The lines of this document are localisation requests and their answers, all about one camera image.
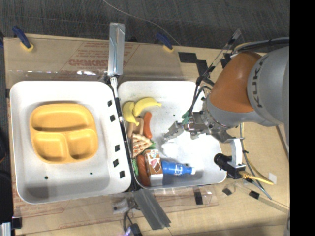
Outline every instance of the white cable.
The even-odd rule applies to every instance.
[[[162,31],[164,31],[169,37],[171,37],[171,38],[176,42],[176,44],[178,44],[179,46],[181,45],[174,37],[172,37],[171,34],[169,34],[163,27],[159,26],[158,24],[156,24],[156,23],[154,23],[154,22],[152,22],[152,21],[150,21],[150,20],[143,19],[143,18],[139,18],[139,17],[137,17],[137,16],[134,16],[134,15],[131,15],[131,14],[127,13],[127,12],[124,12],[124,11],[122,11],[122,10],[116,8],[115,6],[111,5],[111,4],[110,4],[109,2],[107,2],[106,0],[102,0],[102,1],[103,1],[104,3],[106,3],[109,7],[112,7],[113,9],[115,9],[115,10],[117,10],[117,11],[119,11],[119,12],[125,14],[125,15],[128,15],[128,16],[130,16],[130,17],[133,17],[133,18],[136,18],[136,19],[139,19],[139,20],[142,20],[142,21],[145,21],[145,22],[148,22],[148,23],[150,23],[150,24],[155,25],[156,27],[158,27],[158,28],[160,28]]]

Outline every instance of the dark background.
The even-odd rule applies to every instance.
[[[0,30],[5,36],[13,37],[11,29],[17,25],[26,33],[108,39],[109,24],[116,22],[125,24],[126,41],[154,43],[156,33],[160,32],[167,35],[173,45],[216,49],[221,49],[236,29],[241,30],[246,42],[289,36],[290,0],[105,1],[107,3],[102,0],[0,0]],[[0,135],[8,153],[1,49]],[[10,200],[9,174],[7,155],[0,164],[0,202]],[[6,207],[0,204],[2,215],[10,210],[10,202],[6,204]],[[11,216],[2,215],[0,223]]]

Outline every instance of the wooden surface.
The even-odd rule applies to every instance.
[[[9,41],[11,48],[15,48],[12,40]],[[219,50],[189,47],[175,47],[175,52],[168,53],[161,46],[139,43],[130,43],[130,50],[134,53],[125,56],[128,58],[126,72],[129,79],[143,80],[150,75],[152,76],[151,79],[154,79],[156,77],[154,71],[169,70],[173,67],[175,71],[170,74],[172,79],[194,81],[197,76],[196,65],[180,63],[178,52],[196,53],[198,59],[206,60],[208,65],[219,53]],[[20,60],[16,58],[18,56],[10,58],[8,46],[5,51],[6,69],[7,73],[10,73],[9,78],[11,79],[9,83],[15,83],[19,80],[19,78],[12,77],[14,75],[12,71],[17,70],[16,67],[24,65],[27,68],[30,67],[30,64],[36,64],[36,59],[30,56],[23,56],[23,59]],[[145,71],[145,76],[139,77],[141,71]],[[219,69],[215,70],[213,78],[216,78],[219,73]],[[229,134],[239,137],[239,129],[230,130]],[[144,236],[283,235],[290,200],[289,163],[286,148],[276,127],[263,127],[255,123],[246,123],[244,136],[246,150],[249,151],[251,162],[263,175],[268,177],[269,174],[272,174],[276,177],[275,185],[263,184],[272,200],[269,200],[254,185],[244,184],[241,179],[227,179],[223,183],[212,185],[212,197],[214,199],[207,206],[164,203],[165,212],[171,220],[169,228],[152,231],[142,213],[135,211],[131,214],[131,219],[133,223],[138,223],[142,234]],[[221,148],[223,153],[230,154],[229,145],[223,144]],[[222,192],[225,188],[232,190],[233,193],[227,196]],[[249,196],[251,190],[260,194],[259,200]],[[14,195],[16,216],[21,215],[18,213],[24,207],[29,209],[24,209],[28,215],[23,216],[23,227],[16,230],[17,235],[118,236],[124,233],[122,216],[112,213],[108,197],[89,198],[59,203],[58,205],[50,204],[49,209],[47,209],[47,206],[41,205],[29,208],[19,199],[16,190]]]

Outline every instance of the toy pizza slice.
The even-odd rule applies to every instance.
[[[150,139],[146,138],[140,134],[132,135],[132,158],[135,158],[137,155],[142,153],[145,149],[150,147],[152,142]]]

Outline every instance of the bottle label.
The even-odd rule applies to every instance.
[[[179,164],[176,164],[175,165],[174,175],[175,176],[179,176],[179,175],[182,174],[182,172],[183,172],[183,167],[181,165],[179,165]]]

